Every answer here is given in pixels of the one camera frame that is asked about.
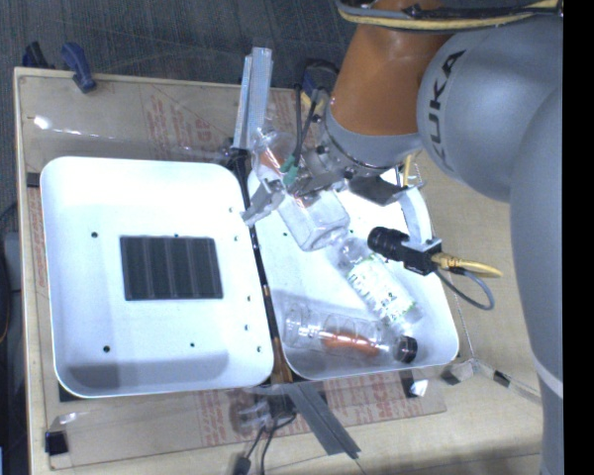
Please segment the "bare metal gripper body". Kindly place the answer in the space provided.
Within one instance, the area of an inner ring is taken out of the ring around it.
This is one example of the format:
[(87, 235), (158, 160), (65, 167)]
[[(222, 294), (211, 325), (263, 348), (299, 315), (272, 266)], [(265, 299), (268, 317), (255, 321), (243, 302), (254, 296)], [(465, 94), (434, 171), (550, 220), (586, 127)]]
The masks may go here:
[(397, 202), (402, 187), (382, 175), (394, 165), (373, 165), (347, 154), (332, 139), (302, 150), (297, 172), (287, 190), (295, 197), (313, 196), (324, 190), (348, 190), (377, 205)]

